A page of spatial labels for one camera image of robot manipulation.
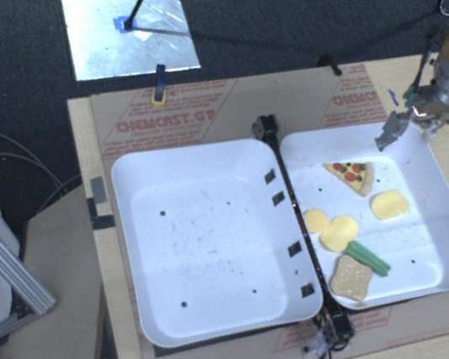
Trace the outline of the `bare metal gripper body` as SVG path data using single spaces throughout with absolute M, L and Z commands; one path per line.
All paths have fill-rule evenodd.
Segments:
M 412 87 L 405 92 L 411 121 L 423 130 L 435 130 L 449 125 L 449 82 Z

